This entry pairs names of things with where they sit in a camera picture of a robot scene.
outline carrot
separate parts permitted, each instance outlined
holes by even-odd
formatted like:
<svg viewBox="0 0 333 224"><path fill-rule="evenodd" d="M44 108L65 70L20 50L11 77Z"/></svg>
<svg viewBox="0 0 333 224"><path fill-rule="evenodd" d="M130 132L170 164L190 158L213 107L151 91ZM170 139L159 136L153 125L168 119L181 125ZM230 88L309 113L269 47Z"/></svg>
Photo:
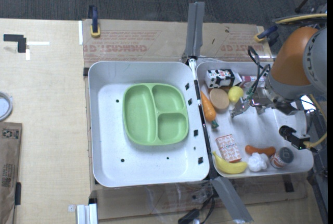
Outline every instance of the carrot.
<svg viewBox="0 0 333 224"><path fill-rule="evenodd" d="M201 94L201 101L202 101L202 108L203 108L203 114L206 120L209 122L212 122L212 128L215 129L219 126L219 124L216 122L216 111L212 105L212 103L209 101L207 96L200 91Z"/></svg>
<svg viewBox="0 0 333 224"><path fill-rule="evenodd" d="M248 153L249 155L252 155L253 153L259 153L259 154L266 154L268 157L270 157L275 154L276 149L273 146L267 148L256 148L252 145L246 145L245 152Z"/></svg>

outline can lid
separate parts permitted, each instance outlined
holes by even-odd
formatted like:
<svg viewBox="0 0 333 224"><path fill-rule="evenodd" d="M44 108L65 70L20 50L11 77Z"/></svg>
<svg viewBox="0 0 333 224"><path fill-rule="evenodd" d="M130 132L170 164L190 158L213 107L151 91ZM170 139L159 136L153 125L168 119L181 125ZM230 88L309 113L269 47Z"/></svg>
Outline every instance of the can lid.
<svg viewBox="0 0 333 224"><path fill-rule="evenodd" d="M282 147L280 149L279 156L285 163L291 163L293 161L293 152L287 147Z"/></svg>

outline yellow cable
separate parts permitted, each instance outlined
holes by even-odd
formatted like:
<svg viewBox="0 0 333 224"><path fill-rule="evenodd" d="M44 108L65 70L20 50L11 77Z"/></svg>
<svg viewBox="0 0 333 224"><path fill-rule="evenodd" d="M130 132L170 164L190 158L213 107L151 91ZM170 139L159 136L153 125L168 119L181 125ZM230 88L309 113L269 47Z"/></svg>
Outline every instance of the yellow cable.
<svg viewBox="0 0 333 224"><path fill-rule="evenodd" d="M281 24L285 22L293 22L296 20L302 20L302 19L308 19L308 18L327 18L327 14L311 14L311 15L302 15L302 16L297 16L297 17L291 17L291 18L285 18L276 21L276 24Z"/></svg>
<svg viewBox="0 0 333 224"><path fill-rule="evenodd" d="M325 124L327 125L327 118L324 114L324 111L322 110L320 104L317 102L317 100L315 99L315 97L310 94L310 98L313 101L313 103L315 104L315 106L319 109L319 111L322 113L322 116L324 117L325 120ZM325 140L327 138L327 132L316 142L304 142L304 145L306 146L307 149L316 147L317 145L319 145L323 140Z"/></svg>

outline small box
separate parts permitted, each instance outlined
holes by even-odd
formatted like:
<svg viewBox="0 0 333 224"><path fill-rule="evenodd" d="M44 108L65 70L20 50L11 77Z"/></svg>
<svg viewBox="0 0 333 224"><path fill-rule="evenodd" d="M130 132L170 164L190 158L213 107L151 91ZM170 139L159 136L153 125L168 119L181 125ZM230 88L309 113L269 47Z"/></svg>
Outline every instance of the small box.
<svg viewBox="0 0 333 224"><path fill-rule="evenodd" d="M232 134L216 139L221 156L228 162L234 163L241 160L241 155Z"/></svg>
<svg viewBox="0 0 333 224"><path fill-rule="evenodd" d="M211 69L207 70L205 82L209 89L219 88L222 86L234 86L241 82L241 77L233 73L231 69Z"/></svg>
<svg viewBox="0 0 333 224"><path fill-rule="evenodd" d="M241 76L241 84L239 87L241 88L250 88L256 81L257 77L256 76ZM259 81L258 81L258 88L264 88L265 87L265 81L266 77L261 76Z"/></svg>

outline green plate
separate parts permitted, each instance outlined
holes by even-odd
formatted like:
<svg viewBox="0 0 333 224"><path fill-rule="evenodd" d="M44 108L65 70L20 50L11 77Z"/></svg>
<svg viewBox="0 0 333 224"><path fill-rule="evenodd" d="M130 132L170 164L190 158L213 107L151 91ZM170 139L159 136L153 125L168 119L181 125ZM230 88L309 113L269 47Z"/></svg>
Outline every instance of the green plate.
<svg viewBox="0 0 333 224"><path fill-rule="evenodd" d="M128 137L141 145L177 143L188 133L184 97L168 84L140 83L127 88L123 118Z"/></svg>

